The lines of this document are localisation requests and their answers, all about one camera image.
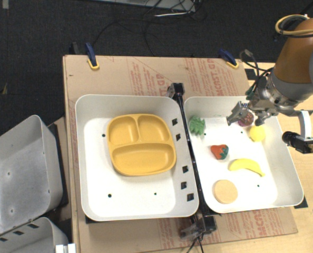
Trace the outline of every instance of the toy banana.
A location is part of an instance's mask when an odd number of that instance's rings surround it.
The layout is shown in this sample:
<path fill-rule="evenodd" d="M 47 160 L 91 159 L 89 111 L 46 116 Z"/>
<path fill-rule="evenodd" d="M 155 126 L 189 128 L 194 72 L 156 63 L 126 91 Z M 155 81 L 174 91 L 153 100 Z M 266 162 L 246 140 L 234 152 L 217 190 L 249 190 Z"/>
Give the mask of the toy banana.
<path fill-rule="evenodd" d="M 247 169 L 256 172 L 262 177 L 265 175 L 261 171 L 261 168 L 256 161 L 247 158 L 234 160 L 228 167 L 228 170 L 230 171 L 236 171 L 240 169 Z"/>

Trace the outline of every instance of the black hole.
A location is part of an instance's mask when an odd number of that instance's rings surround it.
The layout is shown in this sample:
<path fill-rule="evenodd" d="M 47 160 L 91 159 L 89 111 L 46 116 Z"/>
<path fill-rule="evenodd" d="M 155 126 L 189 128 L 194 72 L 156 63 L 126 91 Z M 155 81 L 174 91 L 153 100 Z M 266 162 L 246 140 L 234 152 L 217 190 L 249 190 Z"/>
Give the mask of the black hole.
<path fill-rule="evenodd" d="M 30 228 L 33 228 L 33 229 L 37 229 L 37 228 L 39 228 L 39 226 L 37 226 L 37 225 L 35 225 L 35 224 L 28 224 L 28 226 L 30 227 Z"/>
<path fill-rule="evenodd" d="M 183 172 L 183 173 L 188 172 L 188 166 L 183 166 L 183 167 L 182 167 L 182 172 Z"/>
<path fill-rule="evenodd" d="M 14 231 L 13 233 L 16 234 L 16 235 L 22 235 L 22 234 L 24 234 L 24 232 L 21 232 L 21 231 L 19 231 L 19 230 Z"/>
<path fill-rule="evenodd" d="M 194 194 L 193 193 L 187 194 L 187 201 L 191 201 L 193 199 L 194 199 Z"/>
<path fill-rule="evenodd" d="M 182 182 L 181 183 L 181 189 L 184 189 L 184 188 L 186 188 L 187 187 L 187 182 Z"/>

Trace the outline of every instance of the plastic container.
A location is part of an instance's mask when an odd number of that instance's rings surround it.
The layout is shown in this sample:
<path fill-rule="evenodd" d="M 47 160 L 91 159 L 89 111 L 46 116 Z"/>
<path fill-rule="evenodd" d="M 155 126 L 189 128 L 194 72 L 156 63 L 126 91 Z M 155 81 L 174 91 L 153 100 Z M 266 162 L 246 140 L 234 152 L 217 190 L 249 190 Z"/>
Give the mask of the plastic container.
<path fill-rule="evenodd" d="M 189 122 L 194 115 L 206 122 L 205 134 L 190 134 L 204 199 L 215 212 L 227 213 L 256 209 L 295 206 L 302 202 L 304 193 L 287 146 L 282 141 L 282 130 L 276 117 L 266 119 L 263 125 L 266 137 L 253 142 L 249 137 L 251 126 L 241 127 L 237 122 L 228 126 L 226 117 L 243 96 L 192 97 L 185 101 L 184 111 Z M 229 153 L 217 160 L 211 145 L 226 144 Z M 235 171 L 228 167 L 236 159 L 257 162 L 263 177 L 248 169 Z M 229 180 L 237 188 L 237 199 L 220 203 L 214 196 L 214 185 Z"/>
<path fill-rule="evenodd" d="M 161 96 L 85 95 L 78 99 L 75 110 L 81 199 L 86 216 L 94 221 L 110 221 L 188 217 L 197 211 L 192 162 L 180 108 L 174 100 Z M 115 170 L 106 130 L 113 118 L 127 114 L 152 114 L 165 121 L 176 151 L 173 168 L 148 176 L 125 176 Z"/>
<path fill-rule="evenodd" d="M 0 136 L 0 235 L 54 209 L 62 195 L 56 140 L 40 117 Z"/>
<path fill-rule="evenodd" d="M 107 125 L 106 136 L 112 164 L 123 175 L 161 173 L 177 160 L 171 132 L 156 115 L 117 116 Z"/>
<path fill-rule="evenodd" d="M 66 235 L 41 217 L 0 236 L 0 253 L 52 253 L 56 245 L 67 244 Z"/>

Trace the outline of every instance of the toy strawberry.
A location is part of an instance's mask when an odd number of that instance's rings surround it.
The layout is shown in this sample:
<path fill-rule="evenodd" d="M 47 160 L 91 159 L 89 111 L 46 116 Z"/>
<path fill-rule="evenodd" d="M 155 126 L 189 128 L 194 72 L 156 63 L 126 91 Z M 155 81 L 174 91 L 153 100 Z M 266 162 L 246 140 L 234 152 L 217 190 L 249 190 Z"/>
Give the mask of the toy strawberry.
<path fill-rule="evenodd" d="M 229 152 L 229 147 L 225 144 L 212 145 L 210 151 L 215 155 L 216 159 L 225 159 Z"/>

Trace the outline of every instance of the black floor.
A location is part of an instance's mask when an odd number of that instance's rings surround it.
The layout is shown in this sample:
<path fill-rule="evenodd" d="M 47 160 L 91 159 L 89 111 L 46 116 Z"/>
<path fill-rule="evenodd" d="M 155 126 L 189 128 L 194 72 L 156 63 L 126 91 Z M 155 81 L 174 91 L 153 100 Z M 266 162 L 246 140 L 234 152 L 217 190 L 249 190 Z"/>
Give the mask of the black floor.
<path fill-rule="evenodd" d="M 64 115 L 62 57 L 76 41 L 98 55 L 238 57 L 249 49 L 258 61 L 275 62 L 285 42 L 275 23 L 313 0 L 203 0 L 192 16 L 158 18 L 164 9 L 82 0 L 0 0 L 0 135 L 32 114 L 50 124 Z"/>

